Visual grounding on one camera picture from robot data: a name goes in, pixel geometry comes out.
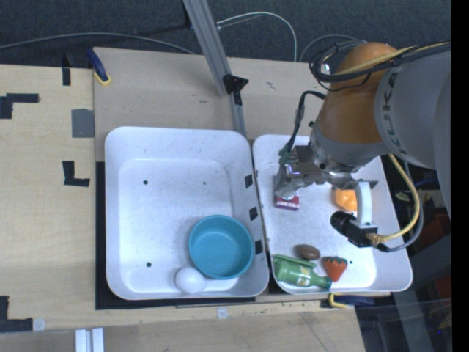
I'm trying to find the orange toy fruit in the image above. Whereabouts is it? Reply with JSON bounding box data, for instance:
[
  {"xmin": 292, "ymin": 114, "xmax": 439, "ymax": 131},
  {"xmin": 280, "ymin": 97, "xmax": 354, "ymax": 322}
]
[{"xmin": 334, "ymin": 188, "xmax": 358, "ymax": 213}]

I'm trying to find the thin black rod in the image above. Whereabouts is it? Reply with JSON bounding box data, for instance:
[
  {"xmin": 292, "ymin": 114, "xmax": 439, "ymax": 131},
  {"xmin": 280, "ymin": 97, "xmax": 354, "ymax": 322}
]
[{"xmin": 252, "ymin": 143, "xmax": 273, "ymax": 271}]

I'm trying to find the black cylinder on white bracket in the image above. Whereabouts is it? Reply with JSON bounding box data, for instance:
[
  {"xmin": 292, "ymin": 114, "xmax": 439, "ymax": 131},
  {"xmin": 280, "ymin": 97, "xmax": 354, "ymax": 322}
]
[{"xmin": 329, "ymin": 180, "xmax": 380, "ymax": 249}]

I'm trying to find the green bottle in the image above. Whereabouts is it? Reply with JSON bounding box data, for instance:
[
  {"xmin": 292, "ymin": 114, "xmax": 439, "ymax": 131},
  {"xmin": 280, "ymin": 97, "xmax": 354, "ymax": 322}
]
[{"xmin": 273, "ymin": 254, "xmax": 333, "ymax": 291}]

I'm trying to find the white plastic tray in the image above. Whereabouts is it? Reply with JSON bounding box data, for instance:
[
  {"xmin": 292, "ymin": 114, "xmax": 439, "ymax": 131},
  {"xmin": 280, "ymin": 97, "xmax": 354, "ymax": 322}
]
[
  {"xmin": 104, "ymin": 125, "xmax": 270, "ymax": 301},
  {"xmin": 251, "ymin": 133, "xmax": 414, "ymax": 296}
]

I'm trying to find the brown kiwi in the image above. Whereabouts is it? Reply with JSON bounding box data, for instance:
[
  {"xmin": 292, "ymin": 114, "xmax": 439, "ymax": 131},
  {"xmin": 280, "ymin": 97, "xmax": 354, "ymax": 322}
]
[{"xmin": 294, "ymin": 243, "xmax": 322, "ymax": 262}]

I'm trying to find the blue bowl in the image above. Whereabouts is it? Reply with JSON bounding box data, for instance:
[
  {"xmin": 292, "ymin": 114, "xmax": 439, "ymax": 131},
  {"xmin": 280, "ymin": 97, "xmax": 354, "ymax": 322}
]
[{"xmin": 188, "ymin": 214, "xmax": 255, "ymax": 281}]

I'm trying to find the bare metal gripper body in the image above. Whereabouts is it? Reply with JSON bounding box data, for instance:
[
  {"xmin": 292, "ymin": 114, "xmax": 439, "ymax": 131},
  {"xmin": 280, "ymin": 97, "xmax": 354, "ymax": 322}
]
[{"xmin": 281, "ymin": 144, "xmax": 378, "ymax": 191}]

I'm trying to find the white egg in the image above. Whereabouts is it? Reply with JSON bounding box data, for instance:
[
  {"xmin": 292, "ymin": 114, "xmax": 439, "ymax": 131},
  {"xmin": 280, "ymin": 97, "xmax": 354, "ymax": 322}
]
[{"xmin": 174, "ymin": 266, "xmax": 207, "ymax": 294}]

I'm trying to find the red and white carton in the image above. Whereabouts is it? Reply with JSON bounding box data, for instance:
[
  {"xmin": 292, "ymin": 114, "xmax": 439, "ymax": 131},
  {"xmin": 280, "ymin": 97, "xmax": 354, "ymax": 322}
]
[{"xmin": 274, "ymin": 192, "xmax": 300, "ymax": 211}]

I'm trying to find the red strawberry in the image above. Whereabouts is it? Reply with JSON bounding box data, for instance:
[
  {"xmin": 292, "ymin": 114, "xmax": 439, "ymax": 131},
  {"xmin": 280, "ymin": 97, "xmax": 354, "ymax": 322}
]
[{"xmin": 322, "ymin": 256, "xmax": 349, "ymax": 283}]

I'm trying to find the pale wood board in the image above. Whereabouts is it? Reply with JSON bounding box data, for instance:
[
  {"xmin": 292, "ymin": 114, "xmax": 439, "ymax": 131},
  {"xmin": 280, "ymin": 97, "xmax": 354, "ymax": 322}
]
[{"xmin": 93, "ymin": 46, "xmax": 393, "ymax": 311}]

